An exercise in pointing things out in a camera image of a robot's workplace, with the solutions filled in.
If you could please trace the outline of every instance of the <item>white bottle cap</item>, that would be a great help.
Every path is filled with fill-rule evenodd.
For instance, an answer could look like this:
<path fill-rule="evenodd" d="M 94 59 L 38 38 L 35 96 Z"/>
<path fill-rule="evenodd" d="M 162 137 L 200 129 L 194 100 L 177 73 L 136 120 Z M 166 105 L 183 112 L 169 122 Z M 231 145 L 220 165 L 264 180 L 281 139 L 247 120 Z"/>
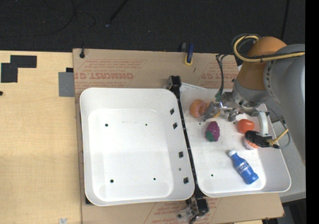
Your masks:
<path fill-rule="evenodd" d="M 235 150 L 231 150 L 231 151 L 228 152 L 228 156 L 231 157 L 231 156 L 234 155 L 235 153 L 236 153 Z"/>

